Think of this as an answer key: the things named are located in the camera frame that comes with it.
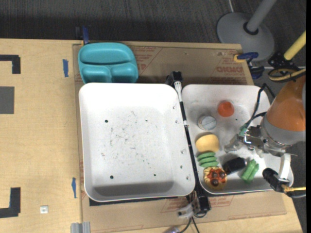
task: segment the white square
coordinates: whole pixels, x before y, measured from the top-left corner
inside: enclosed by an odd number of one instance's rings
[[[49,206],[48,205],[41,205],[40,206],[40,213],[41,214],[46,214],[49,212]]]

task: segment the gray metal pole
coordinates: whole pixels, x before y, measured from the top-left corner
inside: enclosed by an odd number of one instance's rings
[[[267,14],[270,12],[271,8],[275,4],[277,0],[263,0],[261,4],[259,5],[258,9],[253,14],[252,18],[247,23],[246,28],[250,32],[255,32],[262,21],[265,19]]]

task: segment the cardboard box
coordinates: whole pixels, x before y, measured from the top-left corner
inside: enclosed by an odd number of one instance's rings
[[[246,62],[236,63],[233,56],[239,45],[124,42],[137,60],[139,83],[164,83],[172,71],[181,71],[184,83],[253,84]],[[84,191],[83,154],[78,92],[83,86],[77,63],[81,45],[73,46],[76,110],[79,138],[83,221],[91,222],[92,232],[117,232],[186,224],[177,210],[187,205],[182,198],[145,202],[90,205]],[[280,194],[263,192],[210,198],[212,210],[197,223],[285,214]]]

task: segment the metal stand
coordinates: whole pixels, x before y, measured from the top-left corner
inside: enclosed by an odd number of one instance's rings
[[[222,43],[239,43],[244,52],[257,52],[257,61],[268,59],[274,52],[274,39],[262,23],[277,0],[263,0],[251,16],[229,13],[218,21],[217,35]]]

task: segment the black corner marker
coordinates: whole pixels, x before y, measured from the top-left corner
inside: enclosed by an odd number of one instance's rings
[[[20,57],[18,55],[0,54],[0,61],[12,61],[12,74],[20,74]]]
[[[0,218],[18,216],[20,213],[20,187],[11,188],[8,208],[0,209]]]

